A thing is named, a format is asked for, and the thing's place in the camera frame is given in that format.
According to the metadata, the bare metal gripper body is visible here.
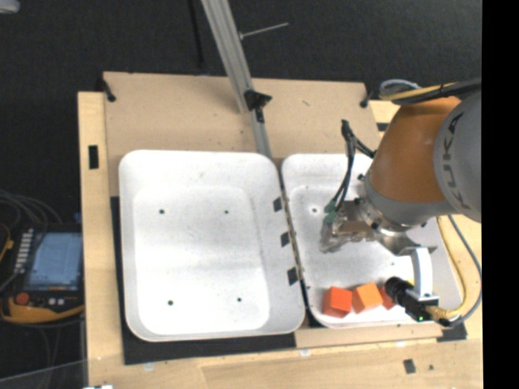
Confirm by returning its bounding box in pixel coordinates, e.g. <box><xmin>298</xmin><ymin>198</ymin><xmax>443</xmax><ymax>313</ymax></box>
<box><xmin>332</xmin><ymin>198</ymin><xmax>411</xmax><ymax>255</ymax></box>

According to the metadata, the white plastic tray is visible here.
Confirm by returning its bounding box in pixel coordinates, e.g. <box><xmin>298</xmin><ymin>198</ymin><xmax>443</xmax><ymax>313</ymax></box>
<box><xmin>118</xmin><ymin>148</ymin><xmax>307</xmax><ymax>343</ymax></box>
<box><xmin>280</xmin><ymin>152</ymin><xmax>465</xmax><ymax>330</ymax></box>

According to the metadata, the red-orange cube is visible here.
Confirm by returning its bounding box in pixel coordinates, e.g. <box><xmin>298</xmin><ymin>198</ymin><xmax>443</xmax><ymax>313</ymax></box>
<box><xmin>321</xmin><ymin>285</ymin><xmax>354</xmax><ymax>319</ymax></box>
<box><xmin>379</xmin><ymin>284</ymin><xmax>399</xmax><ymax>311</ymax></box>

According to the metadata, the orange cube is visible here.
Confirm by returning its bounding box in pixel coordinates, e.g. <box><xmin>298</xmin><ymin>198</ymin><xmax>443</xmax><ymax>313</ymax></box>
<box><xmin>351</xmin><ymin>282</ymin><xmax>384</xmax><ymax>314</ymax></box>

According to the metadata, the pale brown flat board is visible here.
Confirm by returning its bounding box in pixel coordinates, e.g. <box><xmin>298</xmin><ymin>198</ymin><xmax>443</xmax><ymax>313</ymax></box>
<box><xmin>101</xmin><ymin>71</ymin><xmax>445</xmax><ymax>350</ymax></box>

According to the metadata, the black cylinder on white bracket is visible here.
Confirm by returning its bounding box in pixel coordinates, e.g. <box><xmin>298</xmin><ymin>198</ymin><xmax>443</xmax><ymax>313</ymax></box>
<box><xmin>384</xmin><ymin>246</ymin><xmax>441</xmax><ymax>323</ymax></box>

